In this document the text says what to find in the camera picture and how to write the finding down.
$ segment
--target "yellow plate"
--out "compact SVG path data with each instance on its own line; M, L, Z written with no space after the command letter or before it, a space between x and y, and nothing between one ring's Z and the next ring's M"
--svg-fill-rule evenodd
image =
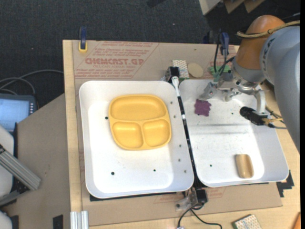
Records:
M114 141L124 149L159 148L172 137L167 107L154 95L134 94L113 99L109 105L109 122Z

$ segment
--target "purple object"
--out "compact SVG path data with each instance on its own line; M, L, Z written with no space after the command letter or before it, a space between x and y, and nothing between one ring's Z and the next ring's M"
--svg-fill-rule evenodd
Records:
M195 103L195 114L209 116L210 106L212 106L208 101L201 101L196 99Z

